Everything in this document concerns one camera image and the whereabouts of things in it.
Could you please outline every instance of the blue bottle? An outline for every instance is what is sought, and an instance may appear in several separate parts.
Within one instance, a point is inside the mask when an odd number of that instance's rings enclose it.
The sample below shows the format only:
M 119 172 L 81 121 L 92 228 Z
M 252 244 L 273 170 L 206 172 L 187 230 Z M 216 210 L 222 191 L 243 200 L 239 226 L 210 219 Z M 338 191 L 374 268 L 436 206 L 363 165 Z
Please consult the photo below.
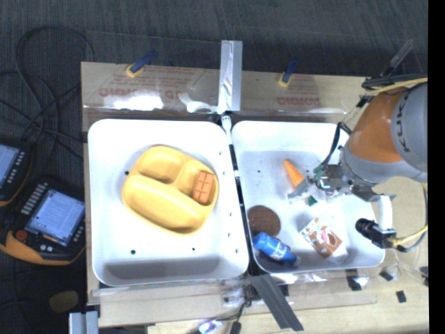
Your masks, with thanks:
M 297 261 L 297 257 L 291 253 L 289 247 L 280 240 L 271 237 L 265 232 L 259 232 L 252 240 L 253 246 L 265 253 L 273 260 L 286 261 L 293 265 Z

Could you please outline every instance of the brown cookie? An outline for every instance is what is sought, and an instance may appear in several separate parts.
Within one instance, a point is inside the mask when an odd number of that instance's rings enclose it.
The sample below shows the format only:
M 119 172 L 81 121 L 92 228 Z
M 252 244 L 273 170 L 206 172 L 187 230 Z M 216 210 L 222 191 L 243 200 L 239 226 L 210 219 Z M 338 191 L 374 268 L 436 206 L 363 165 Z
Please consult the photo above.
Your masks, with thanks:
M 248 211 L 249 228 L 253 235 L 265 232 L 276 237 L 281 230 L 281 221 L 278 215 L 270 208 L 255 205 Z

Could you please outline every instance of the snack package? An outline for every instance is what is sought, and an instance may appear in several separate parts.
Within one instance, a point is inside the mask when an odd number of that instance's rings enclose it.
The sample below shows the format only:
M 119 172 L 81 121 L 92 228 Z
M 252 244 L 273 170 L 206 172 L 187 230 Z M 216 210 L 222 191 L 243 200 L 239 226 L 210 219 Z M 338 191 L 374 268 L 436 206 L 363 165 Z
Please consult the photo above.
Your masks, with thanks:
M 348 256 L 342 240 L 323 225 L 319 218 L 314 218 L 300 231 L 300 234 L 327 260 L 340 263 Z

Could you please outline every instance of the yellow plastic container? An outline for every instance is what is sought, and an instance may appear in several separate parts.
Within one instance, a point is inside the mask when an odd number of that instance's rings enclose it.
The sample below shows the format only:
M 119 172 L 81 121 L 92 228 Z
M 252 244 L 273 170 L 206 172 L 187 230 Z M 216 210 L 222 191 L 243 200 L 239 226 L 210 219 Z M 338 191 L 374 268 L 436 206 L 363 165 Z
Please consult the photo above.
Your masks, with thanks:
M 200 229 L 217 197 L 218 179 L 210 167 L 164 145 L 150 147 L 139 157 L 122 189 L 129 209 L 179 234 Z

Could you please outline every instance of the white tray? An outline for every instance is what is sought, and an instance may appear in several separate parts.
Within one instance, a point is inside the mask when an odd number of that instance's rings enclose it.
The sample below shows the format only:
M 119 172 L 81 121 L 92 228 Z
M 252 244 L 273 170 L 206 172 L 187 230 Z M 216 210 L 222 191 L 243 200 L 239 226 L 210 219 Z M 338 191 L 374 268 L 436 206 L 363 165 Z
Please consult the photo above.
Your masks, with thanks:
M 303 174 L 313 175 L 313 169 L 326 158 L 336 125 L 306 122 L 241 121 L 232 129 L 236 160 L 246 212 L 255 205 L 264 205 L 277 213 L 281 231 L 277 235 L 300 258 L 294 268 L 271 262 L 254 250 L 255 261 L 270 273 L 309 272 L 327 269 L 376 267 L 385 251 L 359 234 L 355 223 L 359 218 L 375 220 L 370 203 L 356 196 L 342 196 L 331 203 L 319 201 L 311 207 L 303 200 L 289 204 L 292 192 L 283 161 L 288 159 Z M 341 133 L 339 145 L 348 138 Z M 339 160 L 336 151 L 330 163 Z M 308 222 L 319 217 L 346 245 L 348 256 L 341 263 L 319 255 L 299 234 Z
M 177 148 L 212 168 L 218 200 L 197 232 L 160 231 L 128 210 L 125 172 L 150 146 Z M 242 275 L 249 255 L 232 160 L 223 129 L 211 122 L 100 120 L 88 132 L 92 268 L 106 285 L 142 285 Z

